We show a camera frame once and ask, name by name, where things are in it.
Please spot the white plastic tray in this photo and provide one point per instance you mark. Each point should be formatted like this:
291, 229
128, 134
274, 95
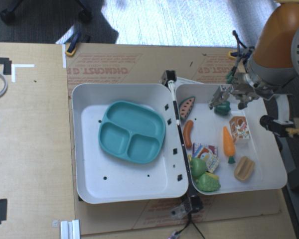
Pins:
264, 163
129, 180

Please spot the orange sausage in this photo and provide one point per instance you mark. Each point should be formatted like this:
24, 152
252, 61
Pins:
188, 133

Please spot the dark green pepper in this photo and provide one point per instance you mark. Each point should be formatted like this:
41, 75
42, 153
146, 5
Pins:
223, 109

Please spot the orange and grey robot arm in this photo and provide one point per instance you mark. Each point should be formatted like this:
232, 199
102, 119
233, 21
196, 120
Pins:
274, 41

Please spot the brown cardboard board red print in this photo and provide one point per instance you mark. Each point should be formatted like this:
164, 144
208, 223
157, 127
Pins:
139, 63

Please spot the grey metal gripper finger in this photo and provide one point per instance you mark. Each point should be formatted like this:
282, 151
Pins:
243, 103
219, 96

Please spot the orange carrot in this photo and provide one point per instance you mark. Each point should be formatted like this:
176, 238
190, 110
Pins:
228, 142

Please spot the teal divided plate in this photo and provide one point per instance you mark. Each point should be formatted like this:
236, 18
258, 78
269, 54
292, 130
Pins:
129, 131

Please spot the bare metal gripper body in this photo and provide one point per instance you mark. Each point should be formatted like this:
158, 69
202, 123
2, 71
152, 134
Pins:
244, 86

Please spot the watermelon slice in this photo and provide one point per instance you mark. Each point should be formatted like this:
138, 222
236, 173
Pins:
186, 108

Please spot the thin black and white rod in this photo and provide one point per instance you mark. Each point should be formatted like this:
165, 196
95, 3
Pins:
180, 131

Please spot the light green apple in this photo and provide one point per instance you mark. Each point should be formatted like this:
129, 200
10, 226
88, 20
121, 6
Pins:
198, 167

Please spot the yellow flat piece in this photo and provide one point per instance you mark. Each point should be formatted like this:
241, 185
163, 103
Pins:
213, 175

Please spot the orange and white carton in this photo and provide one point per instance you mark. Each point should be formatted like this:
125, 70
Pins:
240, 129

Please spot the colourful printed packet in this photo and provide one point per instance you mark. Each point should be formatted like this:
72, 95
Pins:
205, 153

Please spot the black cylinder on white bracket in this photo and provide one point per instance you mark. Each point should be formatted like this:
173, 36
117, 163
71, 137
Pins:
271, 124

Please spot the light green grapes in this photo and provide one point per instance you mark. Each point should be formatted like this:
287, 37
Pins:
207, 183

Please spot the tan bread bun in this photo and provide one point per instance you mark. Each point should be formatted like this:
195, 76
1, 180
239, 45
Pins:
244, 168

